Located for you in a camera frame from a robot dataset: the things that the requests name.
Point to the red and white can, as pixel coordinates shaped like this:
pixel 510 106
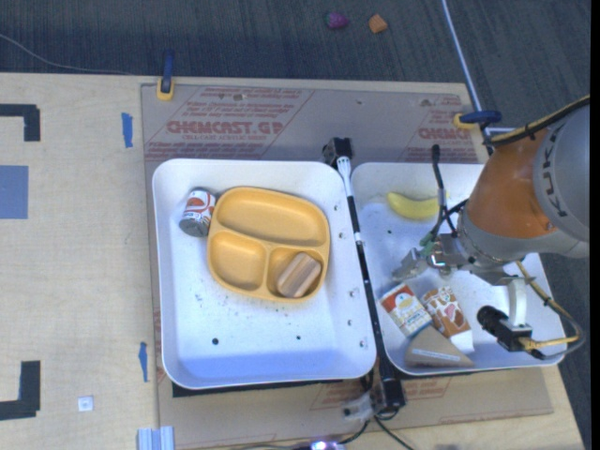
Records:
pixel 198 213

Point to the black cylinder on white bracket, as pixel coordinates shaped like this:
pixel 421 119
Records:
pixel 501 327

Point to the orange and white carton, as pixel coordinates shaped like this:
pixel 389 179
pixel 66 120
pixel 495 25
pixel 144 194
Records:
pixel 447 317

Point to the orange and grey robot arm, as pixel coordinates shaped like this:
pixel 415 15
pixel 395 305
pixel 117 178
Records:
pixel 511 199

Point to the yellow banana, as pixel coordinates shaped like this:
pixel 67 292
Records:
pixel 412 206

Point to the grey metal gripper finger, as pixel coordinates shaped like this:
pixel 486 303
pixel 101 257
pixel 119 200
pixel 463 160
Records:
pixel 416 255
pixel 404 271

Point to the orange toy biscuit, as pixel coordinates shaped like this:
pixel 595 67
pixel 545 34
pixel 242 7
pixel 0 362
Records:
pixel 378 24

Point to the white plastic tray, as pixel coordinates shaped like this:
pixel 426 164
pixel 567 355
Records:
pixel 389 251
pixel 262 335

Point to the thin black and white rod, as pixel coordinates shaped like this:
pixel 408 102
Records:
pixel 363 260

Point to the yellow divided plate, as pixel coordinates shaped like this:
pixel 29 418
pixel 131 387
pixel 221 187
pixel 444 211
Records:
pixel 262 223

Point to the brown cardboard board red print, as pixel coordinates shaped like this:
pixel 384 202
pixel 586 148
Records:
pixel 300 115

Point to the tan toy bread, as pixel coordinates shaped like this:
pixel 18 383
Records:
pixel 299 274

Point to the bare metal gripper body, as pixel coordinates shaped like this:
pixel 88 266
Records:
pixel 451 254

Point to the red and white packet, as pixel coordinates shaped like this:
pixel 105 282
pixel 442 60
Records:
pixel 406 311

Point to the purple grapes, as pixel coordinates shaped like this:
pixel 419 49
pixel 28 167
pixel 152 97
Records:
pixel 337 20

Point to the tan pizza slice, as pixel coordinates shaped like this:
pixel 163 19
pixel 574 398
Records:
pixel 433 349

